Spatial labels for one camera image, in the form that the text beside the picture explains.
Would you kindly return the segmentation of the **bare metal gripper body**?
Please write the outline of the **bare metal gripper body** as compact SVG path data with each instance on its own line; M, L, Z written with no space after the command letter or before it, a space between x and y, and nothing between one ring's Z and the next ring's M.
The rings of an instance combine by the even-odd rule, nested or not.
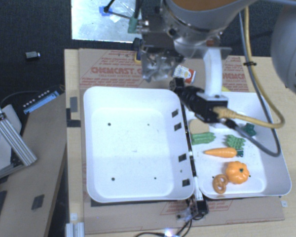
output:
M161 54L183 60L184 56L175 48L175 41L182 37L183 25L168 8L157 7L154 14L140 20L142 49L149 54Z

